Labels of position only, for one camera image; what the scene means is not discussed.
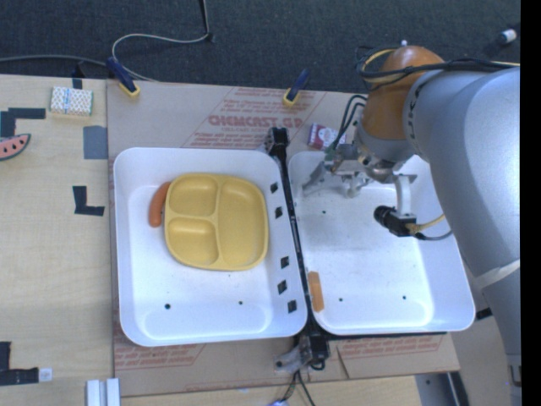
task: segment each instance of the pink watermelon slice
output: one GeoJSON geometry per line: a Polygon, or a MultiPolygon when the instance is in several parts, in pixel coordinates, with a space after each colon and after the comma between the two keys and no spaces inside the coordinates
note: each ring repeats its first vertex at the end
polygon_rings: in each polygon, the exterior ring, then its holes
{"type": "Polygon", "coordinates": [[[30,134],[19,134],[6,139],[0,139],[0,161],[17,156],[30,141],[30,134]]]}

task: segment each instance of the cardboard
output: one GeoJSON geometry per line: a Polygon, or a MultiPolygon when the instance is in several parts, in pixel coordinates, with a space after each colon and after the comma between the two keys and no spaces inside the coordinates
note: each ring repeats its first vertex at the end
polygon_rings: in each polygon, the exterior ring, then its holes
{"type": "MultiPolygon", "coordinates": [[[[116,81],[107,83],[109,190],[113,286],[116,239],[112,164],[130,147],[205,147],[259,149],[269,128],[288,128],[288,156],[309,149],[312,124],[338,129],[350,94],[302,91],[285,107],[283,91],[214,85],[141,81],[132,98],[116,81]]],[[[353,128],[347,132],[352,140],[353,128]]],[[[117,312],[117,292],[113,307],[117,312]]],[[[114,368],[124,397],[288,384],[274,358],[291,350],[291,338],[143,348],[131,343],[114,320],[114,368]]],[[[330,342],[323,370],[309,370],[308,381],[402,376],[458,370],[449,334],[372,337],[330,342]]]]}

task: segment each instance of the white tray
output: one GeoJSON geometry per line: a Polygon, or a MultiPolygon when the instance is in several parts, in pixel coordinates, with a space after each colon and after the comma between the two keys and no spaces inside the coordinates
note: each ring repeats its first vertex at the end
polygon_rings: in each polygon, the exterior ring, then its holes
{"type": "MultiPolygon", "coordinates": [[[[289,163],[298,231],[307,271],[317,271],[325,308],[317,322],[336,335],[450,332],[473,322],[475,306],[455,239],[398,238],[374,220],[379,205],[396,206],[394,184],[370,184],[349,199],[342,182],[303,195],[324,154],[300,152],[289,163]]],[[[412,184],[418,223],[439,217],[428,164],[412,158],[400,171],[412,184]]],[[[447,222],[429,228],[437,236],[447,222]]]]}
{"type": "Polygon", "coordinates": [[[306,323],[298,260],[275,161],[259,151],[132,148],[113,168],[120,322],[142,346],[290,337],[306,323]],[[223,173],[256,184],[269,214],[269,249],[253,269],[213,272],[175,261],[148,208],[183,173],[223,173]],[[276,209],[281,215],[276,218],[276,209]]]}

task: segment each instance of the blue clamp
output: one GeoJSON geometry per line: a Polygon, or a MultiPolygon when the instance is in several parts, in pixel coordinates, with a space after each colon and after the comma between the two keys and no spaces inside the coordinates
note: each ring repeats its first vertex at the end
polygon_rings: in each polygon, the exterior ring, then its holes
{"type": "Polygon", "coordinates": [[[120,88],[129,96],[135,97],[140,92],[141,89],[134,83],[132,78],[129,76],[128,71],[124,68],[123,65],[116,58],[108,58],[106,60],[107,68],[115,74],[115,77],[120,81],[120,88]]]}
{"type": "Polygon", "coordinates": [[[292,107],[295,102],[297,102],[299,92],[306,87],[308,84],[308,79],[310,76],[310,71],[304,69],[303,72],[298,76],[293,85],[286,90],[284,97],[281,99],[282,103],[286,107],[292,107]]]}

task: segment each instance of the yellow plate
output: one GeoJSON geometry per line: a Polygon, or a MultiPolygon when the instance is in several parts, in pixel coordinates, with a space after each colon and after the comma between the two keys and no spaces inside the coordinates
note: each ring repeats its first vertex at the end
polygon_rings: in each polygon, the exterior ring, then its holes
{"type": "Polygon", "coordinates": [[[242,271],[267,252],[265,197],[254,184],[233,176],[188,173],[173,180],[164,226],[167,248],[185,265],[242,271]]]}

